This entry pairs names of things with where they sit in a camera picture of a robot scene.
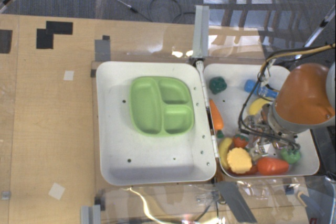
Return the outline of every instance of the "green divided plate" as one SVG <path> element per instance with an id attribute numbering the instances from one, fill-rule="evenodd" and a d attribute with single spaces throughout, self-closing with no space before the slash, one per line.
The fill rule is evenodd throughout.
<path id="1" fill-rule="evenodd" d="M 168 77 L 140 77 L 131 84 L 130 114 L 142 134 L 172 135 L 194 126 L 194 109 L 187 85 Z"/>

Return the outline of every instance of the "wooden table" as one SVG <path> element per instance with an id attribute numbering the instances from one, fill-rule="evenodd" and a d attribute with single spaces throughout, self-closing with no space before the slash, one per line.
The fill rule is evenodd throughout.
<path id="1" fill-rule="evenodd" d="M 36 30 L 46 28 L 47 20 L 73 22 L 73 34 L 54 35 L 53 50 L 36 49 Z M 9 85 L 0 99 L 0 190 L 11 191 L 10 200 L 0 200 L 0 223 L 79 223 L 80 207 L 92 206 L 96 195 L 90 76 L 95 40 L 110 36 L 112 60 L 186 62 L 171 54 L 191 49 L 194 27 L 1 15 L 0 29 L 13 31 L 11 53 L 0 55 L 0 83 Z M 64 80 L 66 71 L 74 71 L 73 80 Z M 48 195 L 54 183 L 65 188 L 60 199 Z M 298 202 L 282 210 L 288 206 L 295 210 L 292 223 L 307 219 Z M 260 210 L 258 219 L 271 210 Z"/>

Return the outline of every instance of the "white tray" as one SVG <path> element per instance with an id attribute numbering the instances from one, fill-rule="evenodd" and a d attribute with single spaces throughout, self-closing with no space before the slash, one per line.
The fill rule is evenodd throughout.
<path id="1" fill-rule="evenodd" d="M 133 127 L 129 110 L 132 81 L 172 77 L 189 88 L 195 124 L 182 135 L 150 137 Z M 97 70 L 101 172 L 113 185 L 201 182 L 212 178 L 216 162 L 197 70 L 181 63 L 105 62 Z"/>
<path id="2" fill-rule="evenodd" d="M 207 86 L 209 81 L 213 77 L 221 76 L 227 83 L 227 89 L 218 94 L 212 94 L 208 89 L 209 98 L 213 99 L 218 107 L 223 121 L 224 121 L 224 135 L 234 136 L 238 127 L 238 116 L 243 103 L 248 97 L 248 93 L 244 91 L 244 85 L 246 80 L 257 80 L 257 75 L 260 71 L 260 66 L 256 65 L 227 65 L 227 64 L 211 64 L 204 70 L 204 77 Z M 271 78 L 269 84 L 275 89 L 280 89 L 285 79 L 287 78 L 289 71 L 286 68 L 280 66 L 273 66 L 270 69 Z M 250 103 L 251 104 L 257 97 L 254 95 Z M 316 152 L 316 148 L 309 130 L 298 134 L 296 142 L 301 145 L 300 153 L 301 160 L 294 165 L 290 166 L 287 173 L 279 175 L 280 177 L 295 177 L 303 175 L 313 175 L 319 169 L 319 158 Z M 269 150 L 270 157 L 279 157 L 278 152 L 271 146 Z M 231 176 L 237 178 L 247 177 L 265 177 L 260 174 L 252 176 L 234 176 L 223 169 L 223 171 Z"/>

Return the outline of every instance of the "blue bottle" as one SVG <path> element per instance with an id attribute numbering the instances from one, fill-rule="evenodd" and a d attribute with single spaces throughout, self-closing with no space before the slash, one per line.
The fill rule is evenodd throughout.
<path id="1" fill-rule="evenodd" d="M 251 92 L 255 84 L 256 82 L 254 80 L 252 79 L 247 80 L 244 86 L 244 90 L 246 92 Z M 257 90 L 258 90 L 258 87 L 254 90 L 253 94 L 258 95 Z M 272 97 L 275 99 L 278 93 L 263 86 L 263 87 L 259 87 L 259 95 L 262 97 Z"/>

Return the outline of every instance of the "white tape piece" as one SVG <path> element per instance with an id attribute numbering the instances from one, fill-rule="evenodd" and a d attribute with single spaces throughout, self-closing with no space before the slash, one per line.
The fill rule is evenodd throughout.
<path id="1" fill-rule="evenodd" d="M 62 187 L 60 184 L 54 183 L 49 191 L 49 195 L 52 196 L 52 198 L 61 200 L 64 191 L 65 187 Z"/>
<path id="2" fill-rule="evenodd" d="M 73 80 L 74 71 L 65 71 L 63 80 Z"/>

